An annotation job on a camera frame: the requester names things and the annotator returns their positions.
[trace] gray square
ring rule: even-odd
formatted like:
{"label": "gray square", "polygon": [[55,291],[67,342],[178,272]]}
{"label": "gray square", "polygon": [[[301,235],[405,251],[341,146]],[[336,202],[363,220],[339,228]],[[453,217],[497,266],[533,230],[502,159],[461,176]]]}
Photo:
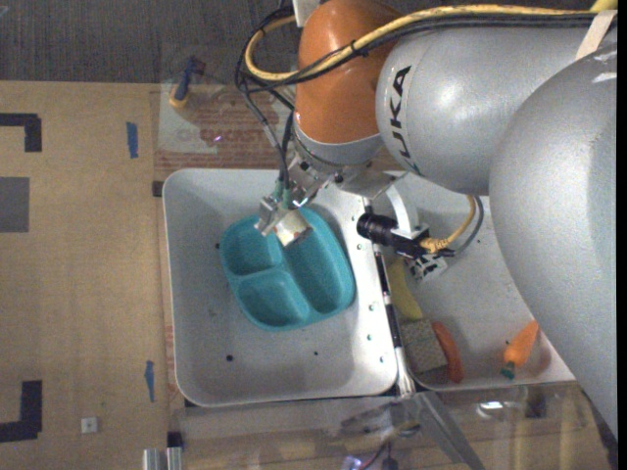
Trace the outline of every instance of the gray square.
{"label": "gray square", "polygon": [[28,231],[28,177],[0,177],[0,233]]}

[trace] toy carrot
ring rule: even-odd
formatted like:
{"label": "toy carrot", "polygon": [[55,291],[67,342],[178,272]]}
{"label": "toy carrot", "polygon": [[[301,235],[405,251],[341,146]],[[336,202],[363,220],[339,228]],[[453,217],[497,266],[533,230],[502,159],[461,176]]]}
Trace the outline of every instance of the toy carrot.
{"label": "toy carrot", "polygon": [[447,374],[449,379],[454,383],[460,383],[463,379],[463,364],[461,363],[461,354],[456,345],[453,336],[442,322],[431,322],[431,328],[435,333],[435,337],[442,347],[444,357],[447,359]]}
{"label": "toy carrot", "polygon": [[538,322],[532,320],[509,342],[503,353],[505,366],[501,369],[501,374],[506,378],[513,379],[516,367],[527,362],[539,330]]}

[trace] dark floor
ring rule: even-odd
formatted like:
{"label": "dark floor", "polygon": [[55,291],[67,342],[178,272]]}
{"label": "dark floor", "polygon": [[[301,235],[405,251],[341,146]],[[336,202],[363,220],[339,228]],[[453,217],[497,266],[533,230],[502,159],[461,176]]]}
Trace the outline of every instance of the dark floor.
{"label": "dark floor", "polygon": [[[384,0],[402,12],[439,4],[507,3],[587,9],[595,0]],[[211,51],[230,81],[249,31],[278,0],[0,0],[0,79],[158,82],[182,68],[185,50]],[[271,67],[295,36],[275,41]]]}

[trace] teal bowl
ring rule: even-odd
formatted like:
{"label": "teal bowl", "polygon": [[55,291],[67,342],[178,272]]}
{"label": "teal bowl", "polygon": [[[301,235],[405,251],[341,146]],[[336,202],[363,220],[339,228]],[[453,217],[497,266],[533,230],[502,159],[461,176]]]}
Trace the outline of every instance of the teal bowl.
{"label": "teal bowl", "polygon": [[355,298],[355,277],[333,230],[315,211],[301,213],[312,227],[285,249],[264,237],[256,215],[231,224],[221,235],[219,256],[244,314],[267,331],[298,329],[346,309]]}

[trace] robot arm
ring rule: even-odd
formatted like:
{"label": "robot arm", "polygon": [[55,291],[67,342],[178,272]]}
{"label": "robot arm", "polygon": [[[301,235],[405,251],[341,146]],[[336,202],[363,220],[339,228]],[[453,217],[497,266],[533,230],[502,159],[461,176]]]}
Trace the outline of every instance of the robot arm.
{"label": "robot arm", "polygon": [[[260,231],[298,239],[298,207],[329,183],[380,193],[389,177],[368,163],[383,147],[408,172],[489,195],[519,292],[617,437],[616,17],[578,57],[597,15],[462,6],[399,16],[331,0],[303,29],[299,71],[261,71],[252,50],[247,66],[267,88],[297,85],[288,200],[262,200]],[[363,236],[405,242],[402,254],[427,247],[367,220]]]}

